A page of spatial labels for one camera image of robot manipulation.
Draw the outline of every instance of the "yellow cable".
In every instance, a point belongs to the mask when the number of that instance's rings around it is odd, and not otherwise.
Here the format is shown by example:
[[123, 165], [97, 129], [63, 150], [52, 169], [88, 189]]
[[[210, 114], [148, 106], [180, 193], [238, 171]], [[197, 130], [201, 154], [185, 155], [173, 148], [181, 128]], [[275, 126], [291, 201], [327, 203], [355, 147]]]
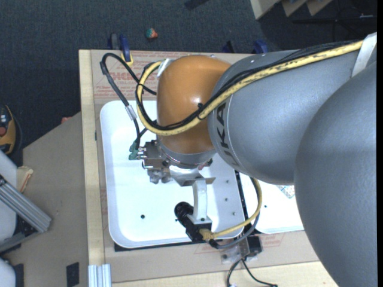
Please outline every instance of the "yellow cable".
[[261, 189], [261, 186], [259, 185], [259, 182], [257, 179], [251, 178], [251, 180], [253, 181], [253, 184], [256, 187], [256, 191], [257, 191], [257, 195], [258, 195], [258, 205], [257, 205], [256, 211], [251, 215], [250, 218], [248, 218], [244, 222], [237, 224], [233, 227], [227, 228], [227, 229], [220, 231], [220, 232], [213, 233], [211, 230], [208, 230], [207, 228], [201, 228], [199, 230], [199, 232], [203, 236], [204, 240], [216, 239], [216, 238], [221, 237], [223, 235], [229, 234], [229, 233], [231, 233], [231, 232], [233, 232], [233, 231], [235, 231], [241, 227], [244, 227], [244, 226], [250, 224], [251, 221], [253, 221], [257, 218], [259, 212], [261, 211], [261, 206], [262, 206], [262, 189]]
[[[352, 51], [359, 50], [363, 41], [359, 42], [353, 42], [352, 44], [344, 45], [342, 47], [330, 49], [324, 52], [315, 53], [309, 56], [301, 57], [296, 60], [291, 60], [289, 62], [284, 62], [279, 65], [264, 69], [262, 71], [256, 72], [255, 74], [249, 75], [248, 77], [244, 78], [243, 80], [240, 80], [235, 85], [231, 86], [229, 89], [227, 89], [224, 93], [222, 93], [218, 98], [216, 98], [214, 101], [212, 101], [199, 115], [198, 117], [195, 117], [191, 120], [191, 122], [177, 128], [177, 129], [171, 129], [171, 130], [158, 130], [155, 127], [152, 127], [144, 118], [143, 114], [141, 113], [141, 110], [137, 107], [137, 113], [138, 117], [143, 123], [143, 125], [151, 132], [160, 135], [160, 136], [171, 136], [176, 135], [179, 133], [182, 133], [184, 131], [187, 131], [188, 129], [196, 126], [208, 116], [215, 108], [217, 108], [220, 103], [225, 101], [228, 97], [230, 97], [232, 94], [237, 92], [238, 90], [242, 89], [243, 87], [249, 85], [250, 83], [253, 83], [257, 80], [260, 80], [262, 78], [266, 78], [270, 75], [277, 74], [282, 71], [298, 68], [310, 63], [319, 62], [321, 60], [329, 59], [331, 57], [340, 56], [343, 54], [350, 53]], [[155, 64], [152, 64], [147, 71], [145, 71], [145, 74], [140, 79], [140, 84], [145, 84], [145, 81], [147, 77], [151, 74], [151, 71], [155, 69], [157, 66], [159, 66], [161, 62], [156, 62]], [[138, 99], [141, 101], [142, 97], [142, 86], [139, 86], [137, 89]]]

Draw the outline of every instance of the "dark floor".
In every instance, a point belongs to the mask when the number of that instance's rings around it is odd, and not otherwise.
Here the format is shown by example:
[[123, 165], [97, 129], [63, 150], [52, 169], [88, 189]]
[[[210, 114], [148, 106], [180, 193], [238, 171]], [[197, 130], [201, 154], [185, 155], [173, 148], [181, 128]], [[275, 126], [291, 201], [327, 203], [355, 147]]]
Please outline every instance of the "dark floor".
[[[250, 0], [208, 0], [193, 9], [188, 1], [0, 0], [0, 103], [19, 120], [23, 146], [80, 111], [78, 50], [106, 48], [112, 32], [124, 33], [132, 50], [221, 52], [231, 41], [237, 53], [250, 53], [257, 39], [276, 51], [353, 37], [339, 25], [293, 20], [377, 15], [377, 0], [335, 0], [313, 17], [303, 6], [289, 18], [276, 4], [258, 21]], [[159, 33], [154, 41], [148, 28]], [[369, 33], [376, 25], [353, 28]]]

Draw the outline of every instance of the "yellow device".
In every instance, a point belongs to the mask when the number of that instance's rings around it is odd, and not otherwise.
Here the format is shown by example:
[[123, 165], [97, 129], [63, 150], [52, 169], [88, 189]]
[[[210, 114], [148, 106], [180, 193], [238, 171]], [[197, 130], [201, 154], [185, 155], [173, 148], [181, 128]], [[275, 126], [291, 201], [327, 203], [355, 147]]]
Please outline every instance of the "yellow device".
[[16, 122], [7, 105], [0, 104], [0, 150], [11, 154], [16, 144]]

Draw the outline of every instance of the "table surface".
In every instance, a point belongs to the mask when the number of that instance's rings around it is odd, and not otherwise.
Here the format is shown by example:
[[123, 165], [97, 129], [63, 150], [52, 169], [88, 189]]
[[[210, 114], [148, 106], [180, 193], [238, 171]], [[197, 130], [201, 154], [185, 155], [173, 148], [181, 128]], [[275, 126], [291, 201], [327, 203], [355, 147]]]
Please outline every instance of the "table surface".
[[[175, 53], [150, 53], [151, 58], [158, 60], [163, 56], [177, 56]], [[240, 59], [247, 54], [230, 54], [232, 58]], [[84, 178], [86, 191], [86, 215], [87, 215], [87, 244], [90, 265], [102, 265], [109, 262], [108, 248], [105, 244], [108, 239], [105, 238], [103, 230], [103, 213], [100, 184], [102, 183], [103, 173], [99, 168], [99, 146], [95, 140], [95, 133], [98, 128], [98, 115], [100, 104], [109, 100], [114, 100], [115, 96], [110, 98], [109, 94], [95, 97], [96, 92], [93, 82], [92, 69], [92, 50], [80, 50], [80, 89], [81, 89], [81, 119], [83, 127], [83, 151], [84, 151]], [[137, 258], [139, 254], [125, 254], [125, 261], [132, 269], [127, 267], [126, 271], [142, 271], [142, 265], [134, 268], [132, 258]], [[257, 267], [252, 269], [254, 275], [261, 280], [277, 283], [278, 286], [336, 286], [335, 282], [326, 272], [322, 264], [316, 258], [310, 257], [310, 262], [295, 262], [293, 264], [273, 265], [268, 267]], [[196, 272], [188, 275], [177, 275], [172, 277], [161, 277], [151, 279], [139, 279], [133, 282], [116, 281], [113, 286], [225, 286], [227, 271], [207, 270], [209, 273]], [[232, 282], [238, 286], [254, 286], [254, 281], [243, 268], [232, 274]]]

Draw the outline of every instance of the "gray carpet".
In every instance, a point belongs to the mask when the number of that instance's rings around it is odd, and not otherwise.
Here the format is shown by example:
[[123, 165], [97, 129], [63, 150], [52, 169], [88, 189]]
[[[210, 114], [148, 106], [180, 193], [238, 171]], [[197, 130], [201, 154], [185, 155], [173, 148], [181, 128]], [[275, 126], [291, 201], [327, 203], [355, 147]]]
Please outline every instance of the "gray carpet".
[[[377, 0], [361, 1], [376, 14]], [[314, 18], [355, 3], [334, 1]], [[78, 50], [107, 48], [112, 32], [132, 50], [221, 52], [231, 41], [250, 53], [257, 39], [270, 51], [331, 42], [332, 25], [292, 22], [311, 18], [306, 7], [287, 18], [277, 4], [257, 21], [250, 0], [0, 0], [0, 102], [18, 118], [26, 146], [80, 110]], [[159, 37], [148, 41], [148, 28]]]

